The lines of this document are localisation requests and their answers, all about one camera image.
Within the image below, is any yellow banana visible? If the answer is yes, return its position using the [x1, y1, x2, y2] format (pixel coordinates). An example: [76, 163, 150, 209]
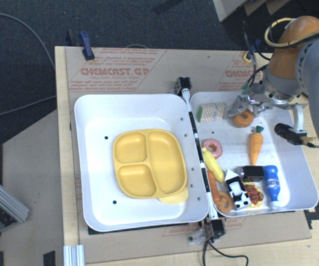
[201, 146, 226, 183]

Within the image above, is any white plastic tray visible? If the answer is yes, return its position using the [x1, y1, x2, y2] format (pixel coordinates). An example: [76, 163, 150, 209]
[189, 90, 319, 219]
[73, 93, 211, 233]

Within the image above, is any blue bottle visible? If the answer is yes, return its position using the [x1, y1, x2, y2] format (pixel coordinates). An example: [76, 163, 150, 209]
[262, 165, 283, 210]

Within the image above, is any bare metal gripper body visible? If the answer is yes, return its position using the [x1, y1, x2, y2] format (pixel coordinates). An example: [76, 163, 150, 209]
[241, 83, 299, 110]

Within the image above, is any brown cardboard board red print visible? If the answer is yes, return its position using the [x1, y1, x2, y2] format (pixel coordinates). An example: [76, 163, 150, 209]
[64, 47, 313, 264]

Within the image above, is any black block with thin wires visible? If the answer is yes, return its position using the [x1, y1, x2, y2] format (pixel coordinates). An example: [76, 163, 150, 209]
[172, 76, 192, 95]
[188, 217, 227, 245]

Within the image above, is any black can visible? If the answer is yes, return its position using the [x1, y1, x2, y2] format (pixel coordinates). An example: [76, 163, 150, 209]
[236, 165, 266, 183]

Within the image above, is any pink doughnut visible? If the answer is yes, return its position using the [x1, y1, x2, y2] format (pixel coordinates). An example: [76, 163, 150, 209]
[201, 138, 224, 160]

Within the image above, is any orange doughnut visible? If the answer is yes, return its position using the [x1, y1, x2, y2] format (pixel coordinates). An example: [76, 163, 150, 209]
[232, 109, 255, 129]

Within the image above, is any yellow divided plate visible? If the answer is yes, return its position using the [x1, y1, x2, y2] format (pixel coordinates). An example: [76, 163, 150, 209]
[112, 129, 189, 200]

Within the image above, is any orange sausage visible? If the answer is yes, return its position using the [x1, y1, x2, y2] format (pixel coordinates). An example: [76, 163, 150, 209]
[206, 170, 221, 203]

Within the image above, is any patterned packet with green edge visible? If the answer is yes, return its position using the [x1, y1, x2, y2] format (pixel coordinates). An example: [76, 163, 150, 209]
[197, 101, 227, 123]

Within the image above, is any brown pretzel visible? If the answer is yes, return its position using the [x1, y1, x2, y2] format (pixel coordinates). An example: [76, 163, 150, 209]
[214, 190, 235, 214]

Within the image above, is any orange carrot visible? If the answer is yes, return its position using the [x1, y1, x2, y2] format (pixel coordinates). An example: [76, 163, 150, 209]
[249, 125, 265, 167]

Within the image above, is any black and white milk carton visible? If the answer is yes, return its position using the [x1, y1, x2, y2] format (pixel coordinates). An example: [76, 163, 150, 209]
[224, 168, 252, 212]

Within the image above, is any thin black and white rod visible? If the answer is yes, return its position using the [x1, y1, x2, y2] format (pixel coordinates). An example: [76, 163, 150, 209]
[181, 88, 219, 219]

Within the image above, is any black cylinder on white bracket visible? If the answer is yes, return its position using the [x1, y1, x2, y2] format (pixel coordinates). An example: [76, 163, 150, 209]
[274, 104, 308, 146]

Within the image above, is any slice of pizza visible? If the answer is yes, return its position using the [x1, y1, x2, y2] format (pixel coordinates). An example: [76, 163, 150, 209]
[242, 181, 265, 209]

